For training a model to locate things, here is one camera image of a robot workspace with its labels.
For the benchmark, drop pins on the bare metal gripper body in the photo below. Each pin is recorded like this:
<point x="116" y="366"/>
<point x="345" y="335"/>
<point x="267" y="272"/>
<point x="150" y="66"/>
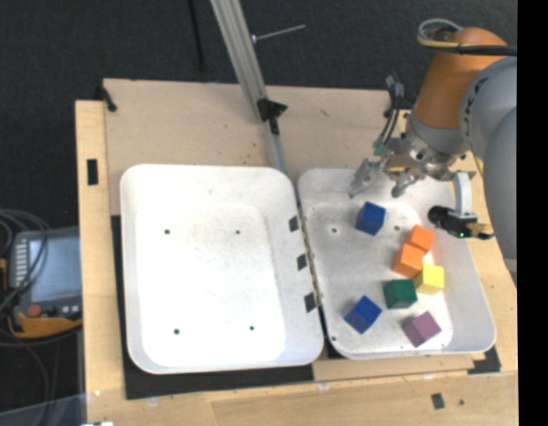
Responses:
<point x="427" y="160"/>

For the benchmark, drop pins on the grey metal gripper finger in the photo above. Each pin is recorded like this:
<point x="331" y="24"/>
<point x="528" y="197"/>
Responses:
<point x="402" y="184"/>
<point x="365" y="176"/>

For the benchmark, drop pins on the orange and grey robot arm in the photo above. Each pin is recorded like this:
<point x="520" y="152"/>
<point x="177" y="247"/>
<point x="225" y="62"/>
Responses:
<point x="451" y="82"/>

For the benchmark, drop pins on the blue cube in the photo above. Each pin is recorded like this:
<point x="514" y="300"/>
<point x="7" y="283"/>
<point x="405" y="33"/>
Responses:
<point x="362" y="314"/>
<point x="370" y="218"/>

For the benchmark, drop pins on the orange cube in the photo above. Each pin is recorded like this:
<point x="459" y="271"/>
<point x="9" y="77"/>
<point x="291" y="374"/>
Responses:
<point x="421" y="237"/>
<point x="408" y="260"/>

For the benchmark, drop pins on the white plastic tray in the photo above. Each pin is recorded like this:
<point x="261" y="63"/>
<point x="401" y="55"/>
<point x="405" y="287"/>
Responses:
<point x="367" y="273"/>
<point x="212" y="273"/>

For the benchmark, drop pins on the yellow cube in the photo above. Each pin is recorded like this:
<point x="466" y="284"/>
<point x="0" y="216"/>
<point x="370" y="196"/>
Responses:
<point x="432" y="278"/>

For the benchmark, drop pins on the green cube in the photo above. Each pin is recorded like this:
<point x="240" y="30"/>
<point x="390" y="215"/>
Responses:
<point x="400" y="294"/>

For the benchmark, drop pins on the purple cube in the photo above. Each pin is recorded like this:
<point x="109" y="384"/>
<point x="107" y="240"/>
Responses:
<point x="421" y="329"/>

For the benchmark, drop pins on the brown cardboard board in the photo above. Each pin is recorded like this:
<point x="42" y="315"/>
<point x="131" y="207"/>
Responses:
<point x="181" y="122"/>

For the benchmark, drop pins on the black cylinder on white bracket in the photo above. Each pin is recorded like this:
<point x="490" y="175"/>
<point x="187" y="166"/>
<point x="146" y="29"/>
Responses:
<point x="453" y="221"/>

